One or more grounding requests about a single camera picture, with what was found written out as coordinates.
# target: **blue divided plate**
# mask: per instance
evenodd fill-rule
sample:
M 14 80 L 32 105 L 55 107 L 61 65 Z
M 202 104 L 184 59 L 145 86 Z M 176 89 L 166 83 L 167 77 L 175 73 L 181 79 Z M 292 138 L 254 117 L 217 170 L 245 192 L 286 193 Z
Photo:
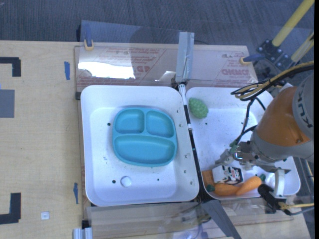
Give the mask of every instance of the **blue divided plate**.
M 177 152 L 176 129 L 171 117 L 156 109 L 120 110 L 113 122 L 112 145 L 121 161 L 138 166 L 165 166 Z

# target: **orange carrot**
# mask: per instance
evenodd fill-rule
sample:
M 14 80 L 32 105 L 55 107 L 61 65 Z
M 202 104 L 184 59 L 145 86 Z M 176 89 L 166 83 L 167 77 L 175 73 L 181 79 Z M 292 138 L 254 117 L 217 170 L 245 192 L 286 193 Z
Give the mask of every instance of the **orange carrot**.
M 234 195 L 237 192 L 237 190 L 239 190 L 239 187 L 236 187 L 231 184 L 224 184 L 224 183 L 216 183 L 214 187 L 215 187 L 214 192 L 218 196 Z
M 257 189 L 261 184 L 262 184 L 262 181 L 258 176 L 250 177 L 236 191 L 236 196 L 240 196 L 253 189 Z

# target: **blue tape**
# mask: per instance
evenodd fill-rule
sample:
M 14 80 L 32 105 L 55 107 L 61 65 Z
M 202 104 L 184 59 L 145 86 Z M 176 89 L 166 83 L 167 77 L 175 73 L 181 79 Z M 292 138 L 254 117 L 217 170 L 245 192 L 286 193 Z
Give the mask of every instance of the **blue tape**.
M 85 24 L 85 36 L 84 39 L 86 40 L 86 44 L 88 47 L 92 47 L 92 35 L 91 35 L 91 28 L 89 24 Z
M 64 62 L 64 73 L 67 80 L 70 80 L 70 63 Z
M 248 57 L 245 57 L 243 58 L 243 61 L 244 62 L 252 62 L 252 61 L 259 61 L 259 60 L 262 60 L 264 59 L 265 56 L 264 55 L 261 55 L 261 54 L 253 54 L 253 55 L 250 55 Z
M 77 184 L 76 182 L 74 182 L 73 192 L 74 192 L 76 204 L 78 204 L 78 203 L 79 203 L 79 198 L 78 198 L 78 184 Z

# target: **metal bracket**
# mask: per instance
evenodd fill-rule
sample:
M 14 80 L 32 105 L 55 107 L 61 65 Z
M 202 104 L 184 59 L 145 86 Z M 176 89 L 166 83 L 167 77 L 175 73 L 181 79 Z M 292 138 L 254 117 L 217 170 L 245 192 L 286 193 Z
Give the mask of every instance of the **metal bracket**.
M 192 63 L 193 63 L 193 50 L 194 50 L 194 33 L 180 32 L 178 43 L 178 55 L 176 66 L 177 83 L 185 82 L 189 79 Z
M 209 202 L 203 203 L 202 207 L 216 224 L 221 228 L 227 237 L 234 237 L 235 239 L 241 239 L 239 233 L 237 232 L 235 226 L 231 222 L 230 218 L 226 214 L 222 205 L 218 200 L 211 200 Z
M 76 228 L 72 231 L 72 239 L 92 239 L 92 228 Z
M 215 165 L 213 168 L 220 166 L 220 165 L 229 165 L 234 161 L 232 154 L 226 149 L 223 154 L 220 155 L 220 159 L 215 161 Z

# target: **wooden board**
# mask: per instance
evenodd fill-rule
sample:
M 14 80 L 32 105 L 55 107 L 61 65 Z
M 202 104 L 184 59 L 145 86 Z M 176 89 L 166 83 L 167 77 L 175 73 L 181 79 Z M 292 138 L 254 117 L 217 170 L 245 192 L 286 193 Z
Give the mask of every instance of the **wooden board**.
M 81 227 L 75 45 L 0 41 L 0 56 L 19 57 L 22 73 L 13 77 L 12 65 L 0 64 L 1 89 L 15 90 L 14 118 L 0 118 L 1 214 L 9 213 L 10 194 L 21 192 L 21 219 L 0 225 L 0 238 L 71 238 Z M 46 211 L 50 218 L 42 220 Z

